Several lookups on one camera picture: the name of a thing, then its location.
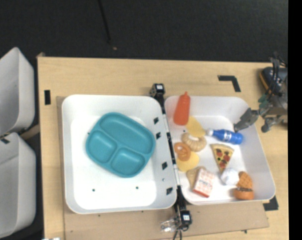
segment white bin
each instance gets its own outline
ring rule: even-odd
[[[185,126],[173,123],[178,96],[165,101],[166,116],[159,103],[147,96],[71,95],[62,103],[65,197],[70,209],[79,214],[164,209],[177,198],[181,185],[185,199],[194,205],[243,202],[233,197],[231,189],[219,180],[219,170],[210,144],[220,143],[206,136],[207,146],[198,152],[199,166],[205,166],[216,175],[209,198],[193,193],[184,172],[174,169],[166,133],[173,144],[181,141]],[[191,97],[190,115],[201,125],[213,129],[233,130],[233,124],[248,105],[237,97]],[[86,154],[85,142],[98,119],[109,112],[122,113],[148,128],[154,136],[160,133],[156,149],[146,167],[133,178],[120,178],[94,163]],[[232,145],[235,150],[230,167],[247,171],[254,182],[254,200],[269,200],[275,194],[275,185],[255,126],[241,131],[244,141]]]
[[[36,155],[17,134],[34,116],[34,70],[15,47],[0,59],[0,238],[35,218]]]

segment teal plate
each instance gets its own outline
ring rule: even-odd
[[[154,149],[152,132],[117,112],[103,115],[86,140],[88,156],[103,168],[124,178],[139,174]]]

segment red bottle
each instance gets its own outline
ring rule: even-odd
[[[175,124],[181,126],[187,124],[190,114],[190,102],[191,97],[187,94],[187,92],[180,96],[173,116],[173,121]]]

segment bagel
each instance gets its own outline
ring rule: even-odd
[[[191,139],[190,134],[188,132],[187,133],[185,132],[182,135],[181,139],[182,139],[182,142],[187,144],[189,146],[189,148],[191,149],[191,151],[193,151],[193,152],[199,152],[205,148],[206,139],[204,136],[192,137],[192,138],[197,139],[197,140]]]
[[[190,147],[182,142],[177,142],[174,144],[174,151],[177,153],[177,157],[181,161],[188,161],[191,156],[191,149]]]

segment white tray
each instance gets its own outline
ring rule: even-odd
[[[179,96],[171,96],[165,101],[165,109],[168,118],[169,129],[172,142],[181,141],[181,135],[186,131],[185,126],[176,125],[173,122],[173,115]],[[194,116],[204,129],[212,128],[227,129],[234,131],[233,124],[239,121],[240,116],[248,109],[247,103],[237,97],[191,97],[190,116]],[[259,136],[254,125],[241,131],[243,142],[240,145],[227,143],[234,149],[229,168],[237,171],[246,171],[252,177],[254,200],[270,200],[275,195],[274,181],[262,149]],[[182,193],[185,199],[194,205],[207,205],[225,202],[243,202],[235,199],[232,194],[234,187],[225,186],[220,180],[220,172],[214,160],[210,144],[223,143],[215,137],[205,137],[207,146],[197,154],[200,157],[199,166],[206,167],[207,170],[216,175],[210,197],[205,198],[193,193],[189,186],[189,181],[184,172],[179,172]]]
[[[86,153],[85,142],[90,130],[109,112],[134,119],[154,136],[161,134],[147,165],[132,178],[112,174],[94,163]],[[176,183],[165,121],[155,99],[72,95],[62,103],[62,125],[65,198],[71,210],[79,214],[137,211],[168,208],[175,203]]]

